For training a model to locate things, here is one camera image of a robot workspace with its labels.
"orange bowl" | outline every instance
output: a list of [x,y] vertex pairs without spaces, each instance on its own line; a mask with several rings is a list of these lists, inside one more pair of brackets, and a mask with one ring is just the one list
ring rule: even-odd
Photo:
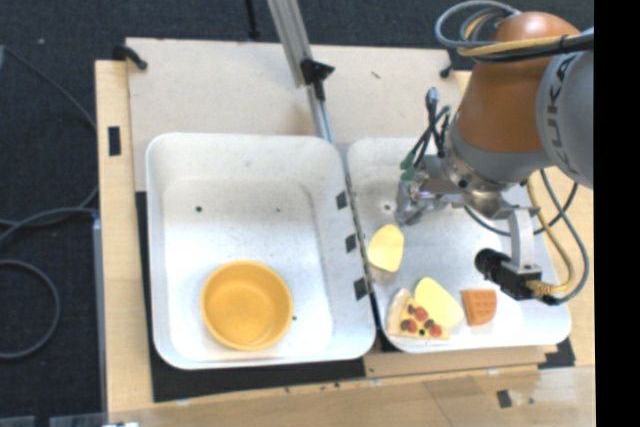
[[202,288],[200,309],[209,332],[233,349],[255,351],[280,340],[291,324],[293,300],[270,267],[249,260],[225,264]]

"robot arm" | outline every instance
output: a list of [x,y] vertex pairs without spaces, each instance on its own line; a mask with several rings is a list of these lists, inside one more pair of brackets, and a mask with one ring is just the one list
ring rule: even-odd
[[[442,36],[450,15],[478,3],[488,7],[462,24],[462,40]],[[536,209],[511,205],[503,193],[552,165],[593,188],[593,29],[581,33],[554,15],[472,1],[445,12],[436,34],[476,64],[450,124],[446,108],[437,113],[437,91],[427,95],[430,123],[420,152],[416,145],[401,165],[396,219],[414,223],[426,210],[461,204],[507,220],[512,254],[481,251],[476,267],[516,299],[553,303],[533,261]],[[424,151],[430,136],[436,155]]]

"wooden table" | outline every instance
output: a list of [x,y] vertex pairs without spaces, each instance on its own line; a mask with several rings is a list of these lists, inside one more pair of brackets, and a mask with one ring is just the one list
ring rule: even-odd
[[[495,392],[505,386],[525,390],[518,393],[537,390],[544,395],[560,382],[572,387],[573,392],[564,401],[561,395],[549,393],[554,414],[558,418],[595,418],[593,278],[569,304],[575,368],[539,371],[537,364],[545,361],[545,354],[554,347],[472,350],[455,356],[383,353],[374,347],[365,356],[365,379],[154,402],[134,201],[127,66],[123,61],[95,63],[106,406],[113,415],[112,421],[130,421],[134,416],[144,418],[145,425],[208,425],[215,417],[216,425],[236,425],[259,416],[261,425],[283,425],[283,419],[284,425],[333,425],[340,418],[349,419],[349,425],[369,426],[389,425],[394,418],[439,418],[440,423],[434,421],[433,425],[454,425],[452,418],[463,414],[465,407],[473,414],[476,407],[486,410],[481,404],[490,401],[496,411],[500,409],[495,405]],[[458,79],[464,87],[468,74],[460,73]],[[114,126],[119,127],[121,141],[120,152],[115,156],[109,154],[109,127]],[[565,197],[571,182],[556,170],[551,170],[551,177],[559,196]],[[543,208],[551,212],[549,205],[548,200],[543,202]],[[593,255],[592,191],[581,188],[571,218]],[[566,230],[559,228],[557,232],[566,247],[574,247]],[[554,263],[558,262],[558,274],[562,276],[557,252],[550,248],[550,254]],[[464,407],[446,406],[447,396],[458,396]],[[510,412],[507,421],[514,423],[507,424],[522,425],[518,422],[523,414],[546,414],[541,412],[542,407],[535,409],[533,413],[533,409],[514,415]]]

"white tray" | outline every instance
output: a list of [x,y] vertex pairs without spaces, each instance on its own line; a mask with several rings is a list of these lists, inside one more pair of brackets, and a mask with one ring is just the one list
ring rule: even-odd
[[[348,150],[348,169],[354,193],[354,206],[365,246],[385,224],[396,224],[395,197],[400,179],[400,162],[414,146],[415,139],[368,138],[355,142]],[[515,187],[507,196],[514,203],[530,204],[526,191]],[[507,230],[506,223],[498,225]],[[460,291],[465,288],[498,290],[496,316],[489,324],[470,327],[463,320],[446,343],[388,336],[398,349],[411,353],[508,346],[554,345],[563,341],[571,328],[566,305],[547,306],[537,300],[516,301],[486,281],[474,265],[479,250],[491,248],[511,253],[507,237],[499,236],[476,223],[463,209],[448,207],[429,211],[421,221],[403,226],[405,249],[396,273],[370,266],[375,301],[384,320],[391,300],[400,288],[411,293],[423,277],[436,280],[462,305]],[[535,238],[535,263],[542,267],[545,281],[557,283],[550,257],[540,236]]]
[[[163,134],[147,150],[153,338],[183,369],[354,359],[372,346],[375,323],[353,240],[338,151],[307,136]],[[275,345],[237,351],[200,316],[206,277],[254,259],[276,270],[294,320]]]

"black floor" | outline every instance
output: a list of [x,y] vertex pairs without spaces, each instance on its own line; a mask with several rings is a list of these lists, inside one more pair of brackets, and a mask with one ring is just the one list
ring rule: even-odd
[[[300,0],[312,43],[438,48],[436,18],[464,0]],[[594,0],[499,0],[594,24]],[[0,0],[0,237],[41,211],[96,208],[95,135],[56,87],[92,116],[93,62],[129,36],[277,41],[265,0]],[[456,65],[470,63],[456,58]],[[10,259],[34,265],[60,296],[60,322],[42,348],[0,358],[0,419],[100,410],[91,217],[17,230],[0,238],[0,352],[26,347],[53,315],[45,282]]]

